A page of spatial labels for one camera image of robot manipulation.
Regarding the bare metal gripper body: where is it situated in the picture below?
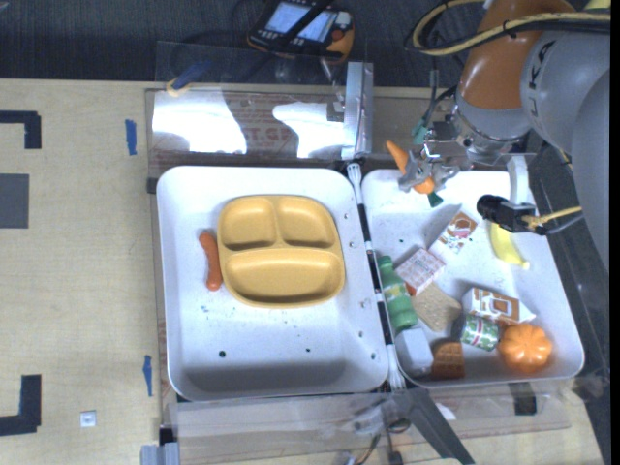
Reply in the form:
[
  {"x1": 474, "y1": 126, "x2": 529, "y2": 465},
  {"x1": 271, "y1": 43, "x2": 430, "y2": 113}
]
[{"x1": 420, "y1": 119, "x2": 477, "y2": 171}]

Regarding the orange carrot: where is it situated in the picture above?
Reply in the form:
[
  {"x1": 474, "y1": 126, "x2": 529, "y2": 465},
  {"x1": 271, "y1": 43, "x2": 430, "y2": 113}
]
[{"x1": 385, "y1": 139, "x2": 445, "y2": 208}]

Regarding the white carton with red print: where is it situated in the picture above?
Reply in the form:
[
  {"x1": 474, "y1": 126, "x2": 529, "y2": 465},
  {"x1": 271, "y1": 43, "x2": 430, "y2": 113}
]
[{"x1": 427, "y1": 210, "x2": 480, "y2": 257}]

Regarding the pink and white carton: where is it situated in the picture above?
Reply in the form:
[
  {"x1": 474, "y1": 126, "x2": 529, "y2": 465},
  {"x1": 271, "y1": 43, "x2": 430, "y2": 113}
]
[{"x1": 393, "y1": 245, "x2": 448, "y2": 296}]

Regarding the yellow banana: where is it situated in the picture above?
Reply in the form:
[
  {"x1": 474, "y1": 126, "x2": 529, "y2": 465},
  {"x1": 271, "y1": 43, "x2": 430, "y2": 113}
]
[{"x1": 488, "y1": 221, "x2": 531, "y2": 271}]

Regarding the white plastic tray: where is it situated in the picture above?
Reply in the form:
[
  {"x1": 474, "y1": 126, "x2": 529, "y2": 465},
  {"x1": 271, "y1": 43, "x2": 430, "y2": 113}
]
[
  {"x1": 155, "y1": 164, "x2": 391, "y2": 402},
  {"x1": 360, "y1": 168, "x2": 586, "y2": 389}
]

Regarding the green bottle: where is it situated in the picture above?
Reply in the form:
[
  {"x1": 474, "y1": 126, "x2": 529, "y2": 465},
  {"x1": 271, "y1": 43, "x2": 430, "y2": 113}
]
[{"x1": 376, "y1": 255, "x2": 419, "y2": 337}]

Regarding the tan bread slice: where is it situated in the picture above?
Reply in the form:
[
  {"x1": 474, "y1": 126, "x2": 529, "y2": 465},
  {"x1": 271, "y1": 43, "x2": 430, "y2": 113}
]
[{"x1": 410, "y1": 282, "x2": 463, "y2": 334}]

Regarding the white carton with orange print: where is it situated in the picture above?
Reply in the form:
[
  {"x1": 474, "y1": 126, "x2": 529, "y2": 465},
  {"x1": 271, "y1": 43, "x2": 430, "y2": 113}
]
[{"x1": 461, "y1": 286, "x2": 538, "y2": 327}]

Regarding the yellow divided plate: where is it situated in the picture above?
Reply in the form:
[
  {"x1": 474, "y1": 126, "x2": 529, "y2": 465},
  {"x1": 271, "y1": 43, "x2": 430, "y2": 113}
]
[{"x1": 215, "y1": 194, "x2": 347, "y2": 310}]

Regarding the small green and white can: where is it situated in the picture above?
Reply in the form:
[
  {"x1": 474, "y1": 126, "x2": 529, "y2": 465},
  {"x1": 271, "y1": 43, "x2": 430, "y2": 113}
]
[{"x1": 459, "y1": 313, "x2": 501, "y2": 353}]

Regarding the grey white box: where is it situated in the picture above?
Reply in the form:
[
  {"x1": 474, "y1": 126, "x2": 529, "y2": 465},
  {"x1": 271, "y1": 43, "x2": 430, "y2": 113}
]
[{"x1": 395, "y1": 325, "x2": 435, "y2": 378}]

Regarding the brown waffle biscuit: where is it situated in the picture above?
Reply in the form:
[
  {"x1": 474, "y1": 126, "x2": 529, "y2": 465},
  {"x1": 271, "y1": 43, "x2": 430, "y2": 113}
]
[{"x1": 430, "y1": 338, "x2": 467, "y2": 382}]

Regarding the orange pumpkin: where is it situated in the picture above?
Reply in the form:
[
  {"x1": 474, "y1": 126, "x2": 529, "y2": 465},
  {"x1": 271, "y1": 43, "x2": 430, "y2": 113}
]
[{"x1": 497, "y1": 322, "x2": 554, "y2": 376}]

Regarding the orange sausage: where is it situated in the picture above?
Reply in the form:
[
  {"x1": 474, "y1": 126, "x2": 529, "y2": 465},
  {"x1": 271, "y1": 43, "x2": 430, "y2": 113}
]
[{"x1": 198, "y1": 230, "x2": 225, "y2": 293}]

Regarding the black cylinder on white bracket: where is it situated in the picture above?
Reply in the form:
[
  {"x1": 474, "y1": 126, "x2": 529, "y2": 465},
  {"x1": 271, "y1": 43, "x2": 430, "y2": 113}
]
[{"x1": 476, "y1": 155, "x2": 540, "y2": 234}]

